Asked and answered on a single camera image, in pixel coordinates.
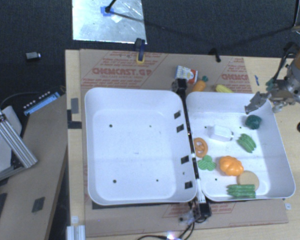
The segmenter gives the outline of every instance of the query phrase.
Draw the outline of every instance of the white tray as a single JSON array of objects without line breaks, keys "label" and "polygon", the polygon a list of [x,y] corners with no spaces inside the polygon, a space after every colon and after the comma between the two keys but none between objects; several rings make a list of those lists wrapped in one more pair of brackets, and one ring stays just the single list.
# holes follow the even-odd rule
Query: white tray
[{"label": "white tray", "polygon": [[[271,103],[267,100],[261,108],[251,113],[262,118],[259,129],[251,130],[245,126],[247,115],[244,107],[253,96],[245,93],[193,92],[186,99],[192,138],[199,137],[207,142],[208,155],[217,164],[213,171],[198,169],[201,189],[213,201],[236,200],[227,195],[227,186],[237,184],[237,178],[226,176],[220,170],[219,159],[223,156],[237,158],[244,170],[258,176],[260,186],[256,199],[288,198],[295,192],[295,182]],[[229,128],[234,133],[233,140],[222,142],[209,138],[209,128],[214,125]],[[255,141],[253,153],[246,152],[237,144],[243,133]]]},{"label": "white tray", "polygon": [[88,192],[94,202],[178,203],[195,197],[187,126],[177,94],[93,88],[85,95],[85,117]]}]

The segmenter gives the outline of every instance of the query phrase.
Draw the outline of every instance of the cardboard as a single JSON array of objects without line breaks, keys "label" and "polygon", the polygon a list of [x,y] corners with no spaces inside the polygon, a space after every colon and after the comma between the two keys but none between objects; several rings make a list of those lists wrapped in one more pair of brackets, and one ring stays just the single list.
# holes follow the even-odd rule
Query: cardboard
[{"label": "cardboard", "polygon": [[[244,59],[225,56],[220,63],[214,56],[190,54],[145,53],[144,64],[136,63],[133,51],[81,50],[81,100],[93,87],[169,90],[178,65],[208,77],[205,92],[223,84],[237,93],[251,93]],[[188,85],[187,93],[192,89]],[[184,230],[179,221],[189,212],[187,203],[99,206],[87,192],[87,150],[85,108],[81,103],[84,174],[85,232],[87,237],[145,234]],[[241,227],[287,223],[281,199],[213,203],[212,216],[196,229]]]}]

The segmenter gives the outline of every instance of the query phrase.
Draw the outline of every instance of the beige round toy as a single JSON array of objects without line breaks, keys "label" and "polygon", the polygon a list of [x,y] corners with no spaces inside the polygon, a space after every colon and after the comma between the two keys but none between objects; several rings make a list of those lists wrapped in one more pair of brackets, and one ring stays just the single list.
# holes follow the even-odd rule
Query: beige round toy
[{"label": "beige round toy", "polygon": [[259,178],[256,174],[254,174],[252,171],[245,170],[243,173],[241,173],[237,178],[236,181],[239,185],[254,185],[254,191],[256,191],[259,188]]}]

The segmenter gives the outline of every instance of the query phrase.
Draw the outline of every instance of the orange pumpkin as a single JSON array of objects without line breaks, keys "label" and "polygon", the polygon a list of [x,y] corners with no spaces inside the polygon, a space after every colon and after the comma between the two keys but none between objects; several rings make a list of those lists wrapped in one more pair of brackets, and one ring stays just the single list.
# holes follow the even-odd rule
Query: orange pumpkin
[{"label": "orange pumpkin", "polygon": [[219,165],[221,171],[223,171],[228,176],[239,176],[244,172],[244,167],[242,163],[232,156],[224,156],[219,160]]}]

